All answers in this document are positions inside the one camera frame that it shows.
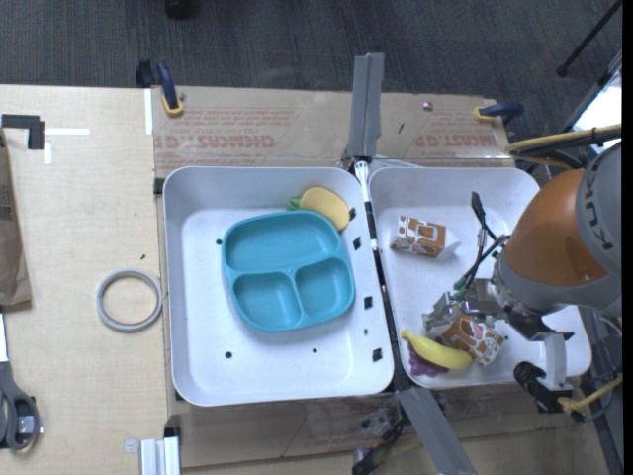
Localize black cylinder on white bracket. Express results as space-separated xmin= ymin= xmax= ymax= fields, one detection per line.
xmin=512 ymin=331 xmax=576 ymax=414

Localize white plastic tray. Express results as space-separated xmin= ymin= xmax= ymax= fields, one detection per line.
xmin=367 ymin=165 xmax=593 ymax=391
xmin=161 ymin=165 xmax=396 ymax=408

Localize white tape roll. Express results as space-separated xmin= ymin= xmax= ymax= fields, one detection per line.
xmin=95 ymin=268 xmax=164 ymax=333

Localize orange and white carton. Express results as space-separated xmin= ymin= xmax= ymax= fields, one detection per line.
xmin=389 ymin=215 xmax=463 ymax=260
xmin=438 ymin=313 xmax=507 ymax=368

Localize yellow banana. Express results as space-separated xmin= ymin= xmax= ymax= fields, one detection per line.
xmin=400 ymin=329 xmax=474 ymax=371

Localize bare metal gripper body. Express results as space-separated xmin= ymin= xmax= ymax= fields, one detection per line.
xmin=461 ymin=277 xmax=518 ymax=320

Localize yellow toy pineapple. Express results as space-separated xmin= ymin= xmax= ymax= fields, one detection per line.
xmin=287 ymin=186 xmax=353 ymax=233

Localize blue divided plate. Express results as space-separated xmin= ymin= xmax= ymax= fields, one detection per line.
xmin=220 ymin=209 xmax=357 ymax=333

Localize brown paper bag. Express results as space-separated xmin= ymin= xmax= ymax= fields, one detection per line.
xmin=0 ymin=129 xmax=34 ymax=309

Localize grey scissors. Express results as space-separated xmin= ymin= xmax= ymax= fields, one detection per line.
xmin=0 ymin=358 xmax=44 ymax=452

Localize brown cardboard board red print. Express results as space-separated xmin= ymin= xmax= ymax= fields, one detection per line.
xmin=150 ymin=85 xmax=595 ymax=469

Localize black round object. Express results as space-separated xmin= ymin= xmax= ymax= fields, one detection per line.
xmin=163 ymin=0 xmax=195 ymax=20

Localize purple grapes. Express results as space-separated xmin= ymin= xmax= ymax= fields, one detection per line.
xmin=406 ymin=339 xmax=451 ymax=378

